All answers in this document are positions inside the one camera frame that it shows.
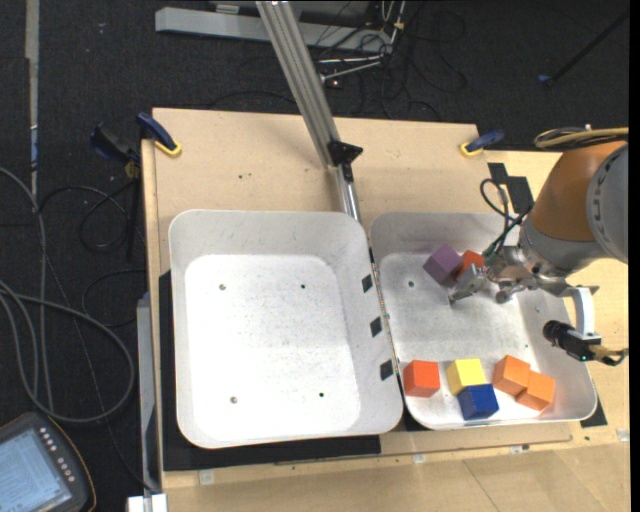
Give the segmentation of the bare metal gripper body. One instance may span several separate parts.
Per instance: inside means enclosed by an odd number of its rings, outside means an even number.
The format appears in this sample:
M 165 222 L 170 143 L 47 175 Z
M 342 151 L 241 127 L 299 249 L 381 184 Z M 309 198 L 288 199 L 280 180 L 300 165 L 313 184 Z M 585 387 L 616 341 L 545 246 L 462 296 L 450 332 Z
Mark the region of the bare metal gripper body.
M 512 286 L 516 293 L 542 290 L 553 296 L 564 296 L 570 288 L 566 273 L 520 246 L 503 246 L 487 255 L 485 267 L 487 279 L 498 286 L 498 291 Z

